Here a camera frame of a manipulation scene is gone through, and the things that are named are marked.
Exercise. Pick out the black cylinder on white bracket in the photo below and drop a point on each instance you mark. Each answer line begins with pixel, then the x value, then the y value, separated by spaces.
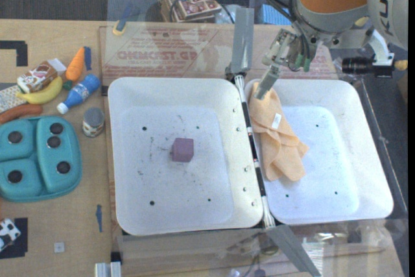
pixel 360 65

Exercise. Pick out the white plastic tray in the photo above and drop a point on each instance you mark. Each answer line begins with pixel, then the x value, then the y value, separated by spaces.
pixel 334 155
pixel 181 191

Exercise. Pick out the patterned flat box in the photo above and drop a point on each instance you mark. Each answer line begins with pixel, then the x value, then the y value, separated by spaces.
pixel 194 0

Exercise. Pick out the teal divided plate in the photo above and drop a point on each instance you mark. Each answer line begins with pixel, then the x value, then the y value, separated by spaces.
pixel 34 155

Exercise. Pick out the purple cube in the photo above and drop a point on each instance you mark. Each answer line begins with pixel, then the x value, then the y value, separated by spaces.
pixel 182 150

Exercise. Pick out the brown and white carton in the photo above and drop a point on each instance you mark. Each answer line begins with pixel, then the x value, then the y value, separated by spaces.
pixel 37 76

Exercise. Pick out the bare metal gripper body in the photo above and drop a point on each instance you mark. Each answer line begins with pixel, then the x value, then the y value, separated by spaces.
pixel 285 48

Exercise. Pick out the orange carrot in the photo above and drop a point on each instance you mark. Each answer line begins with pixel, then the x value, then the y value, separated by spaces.
pixel 75 66

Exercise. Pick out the yellow banana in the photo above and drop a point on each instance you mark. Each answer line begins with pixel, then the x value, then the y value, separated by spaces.
pixel 43 96

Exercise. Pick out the blue plastic bottle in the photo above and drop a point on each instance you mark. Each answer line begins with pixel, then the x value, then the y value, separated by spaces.
pixel 79 93

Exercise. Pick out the brown cardboard board red print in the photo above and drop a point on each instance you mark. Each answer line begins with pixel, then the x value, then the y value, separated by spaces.
pixel 168 52

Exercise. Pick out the small grey can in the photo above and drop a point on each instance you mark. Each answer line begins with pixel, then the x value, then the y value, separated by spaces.
pixel 93 122

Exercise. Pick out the patterned flat packet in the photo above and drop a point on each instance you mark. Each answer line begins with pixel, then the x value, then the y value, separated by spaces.
pixel 9 98

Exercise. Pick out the orange cloth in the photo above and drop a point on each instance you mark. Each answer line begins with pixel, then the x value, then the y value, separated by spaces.
pixel 279 142

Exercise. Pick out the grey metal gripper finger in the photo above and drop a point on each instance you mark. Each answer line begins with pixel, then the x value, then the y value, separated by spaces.
pixel 267 81

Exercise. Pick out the brown sausage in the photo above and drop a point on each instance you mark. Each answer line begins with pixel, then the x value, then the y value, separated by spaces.
pixel 19 112

